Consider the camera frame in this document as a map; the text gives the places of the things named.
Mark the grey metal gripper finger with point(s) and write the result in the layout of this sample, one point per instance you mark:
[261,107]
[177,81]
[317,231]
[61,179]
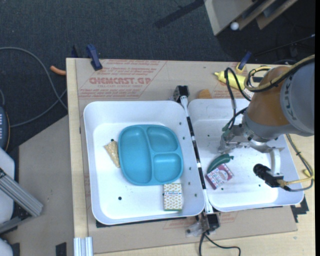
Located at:
[222,145]
[231,148]

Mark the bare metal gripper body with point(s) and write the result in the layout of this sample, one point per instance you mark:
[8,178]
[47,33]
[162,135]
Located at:
[237,136]

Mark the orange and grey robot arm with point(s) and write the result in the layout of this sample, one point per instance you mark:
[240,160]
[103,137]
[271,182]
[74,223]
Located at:
[275,100]

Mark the green pepper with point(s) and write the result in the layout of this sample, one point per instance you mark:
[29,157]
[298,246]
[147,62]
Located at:
[217,161]

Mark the thin black and white rod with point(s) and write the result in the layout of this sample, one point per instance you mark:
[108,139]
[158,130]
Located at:
[195,145]

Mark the red and pink packet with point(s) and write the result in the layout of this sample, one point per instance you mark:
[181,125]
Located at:
[219,176]

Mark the white plastic tray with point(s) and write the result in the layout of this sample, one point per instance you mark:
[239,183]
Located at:
[135,200]
[245,195]

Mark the orange bread slice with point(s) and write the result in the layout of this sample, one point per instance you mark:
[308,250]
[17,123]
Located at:
[204,94]

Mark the yellow mustard bottle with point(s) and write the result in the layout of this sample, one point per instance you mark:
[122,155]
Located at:
[233,78]

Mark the yellow patterned carton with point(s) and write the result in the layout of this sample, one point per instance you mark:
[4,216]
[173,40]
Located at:
[173,197]

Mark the blue divided plate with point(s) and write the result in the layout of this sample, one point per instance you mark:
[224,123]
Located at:
[140,155]

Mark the yellow pizza slice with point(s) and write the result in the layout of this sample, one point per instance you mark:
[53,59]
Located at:
[113,152]

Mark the brown cardboard board red print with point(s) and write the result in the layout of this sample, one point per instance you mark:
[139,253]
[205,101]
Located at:
[120,85]

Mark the orange curved sausage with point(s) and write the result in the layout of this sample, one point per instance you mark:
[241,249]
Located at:
[58,70]

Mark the black cylinder on white bracket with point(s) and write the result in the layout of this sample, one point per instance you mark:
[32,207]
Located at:
[268,175]

